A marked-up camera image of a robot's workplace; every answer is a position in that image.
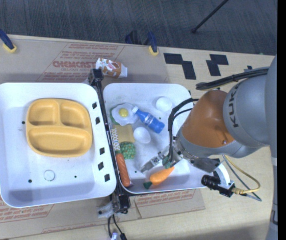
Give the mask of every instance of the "robotic arm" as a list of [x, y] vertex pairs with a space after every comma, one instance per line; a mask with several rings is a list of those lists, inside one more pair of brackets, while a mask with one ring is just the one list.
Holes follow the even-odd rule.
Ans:
[[267, 240], [278, 239], [276, 76], [275, 56], [269, 68], [244, 73], [241, 78], [246, 79], [235, 85], [229, 93], [217, 89], [208, 91], [195, 104], [172, 141], [170, 128], [173, 113], [192, 100], [182, 102], [173, 109], [169, 118], [170, 148], [163, 160], [163, 165], [168, 168], [181, 159], [187, 159], [193, 166], [211, 173], [219, 169], [217, 161], [209, 158], [211, 155], [241, 158], [269, 146], [274, 195]]

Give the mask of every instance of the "gray floor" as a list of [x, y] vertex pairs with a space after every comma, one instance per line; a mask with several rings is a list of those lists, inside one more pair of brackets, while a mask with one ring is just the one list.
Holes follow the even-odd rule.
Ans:
[[124, 43], [153, 31], [159, 46], [248, 54], [277, 52], [277, 0], [0, 0], [8, 34]]

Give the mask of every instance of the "table surface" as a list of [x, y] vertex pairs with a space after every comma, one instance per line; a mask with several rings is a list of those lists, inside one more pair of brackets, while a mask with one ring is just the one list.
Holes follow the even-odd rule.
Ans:
[[[195, 89], [196, 83], [216, 80], [240, 73], [244, 69], [268, 67], [273, 60], [273, 56], [267, 55], [170, 47], [159, 47], [158, 56], [165, 58], [164, 64], [168, 82], [186, 87], [190, 90], [193, 98], [199, 98], [204, 94], [203, 91]], [[186, 79], [184, 69], [187, 78], [193, 78], [189, 74], [191, 73], [191, 67], [193, 68], [192, 71], [195, 72], [196, 79]], [[229, 91], [232, 86], [233, 84], [223, 86], [222, 90]], [[204, 210], [124, 221], [119, 222], [118, 226], [126, 234], [128, 240], [264, 239], [268, 229], [273, 195], [273, 174], [269, 148], [261, 148], [247, 157], [233, 159], [233, 161], [261, 183], [261, 189], [257, 194], [262, 201], [239, 195], [228, 198], [216, 191], [202, 188], [201, 193], [205, 203]], [[232, 175], [229, 169], [228, 171], [231, 179], [238, 183], [236, 177]], [[245, 176], [241, 177], [250, 187], [255, 187], [255, 183], [251, 179]], [[117, 230], [113, 223], [111, 224], [111, 230]], [[18, 237], [16, 239], [107, 240], [109, 237], [107, 225], [99, 225]]]

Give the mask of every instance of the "fried egg toy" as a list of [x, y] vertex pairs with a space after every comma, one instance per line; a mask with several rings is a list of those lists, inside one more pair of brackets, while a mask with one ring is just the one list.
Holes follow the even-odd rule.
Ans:
[[132, 112], [134, 106], [129, 103], [119, 104], [112, 109], [112, 117], [114, 121], [121, 126], [134, 124], [138, 120], [138, 116]]

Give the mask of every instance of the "bottle cap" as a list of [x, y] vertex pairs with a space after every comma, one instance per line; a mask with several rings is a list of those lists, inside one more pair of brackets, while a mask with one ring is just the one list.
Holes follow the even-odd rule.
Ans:
[[137, 110], [138, 110], [138, 107], [137, 107], [137, 106], [134, 106], [134, 107], [132, 108], [132, 112], [133, 112], [133, 113], [136, 113]]

